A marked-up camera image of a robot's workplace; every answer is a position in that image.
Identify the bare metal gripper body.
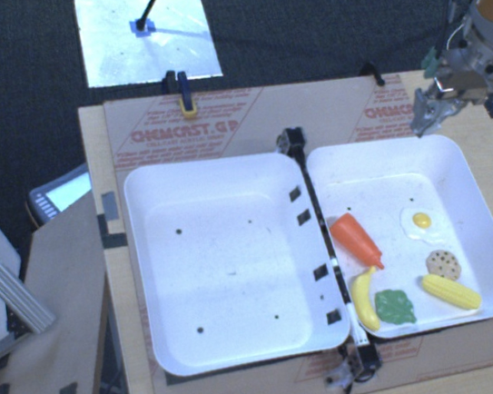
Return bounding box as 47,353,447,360
429,40,493,113

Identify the green lettuce leaf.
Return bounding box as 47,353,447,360
372,285,419,330

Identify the yellow banana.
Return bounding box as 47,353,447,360
346,264,388,335

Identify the orange carrot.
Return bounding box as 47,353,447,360
326,208,387,279

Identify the white and yellow fried egg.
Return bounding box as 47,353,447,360
396,202,452,250

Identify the black block with thin wires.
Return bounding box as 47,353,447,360
273,124,310,158
319,340,388,392

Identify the white plastic tray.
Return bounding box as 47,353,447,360
119,138,357,384
303,121,493,349

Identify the thin black and white rod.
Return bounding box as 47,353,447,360
290,140,371,352

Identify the brown chocolate chip biscuit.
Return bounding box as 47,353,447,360
423,246,466,286

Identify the brown cardboard board red print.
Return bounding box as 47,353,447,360
101,44,493,394

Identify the yellow corn cob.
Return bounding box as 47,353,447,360
419,265,485,318

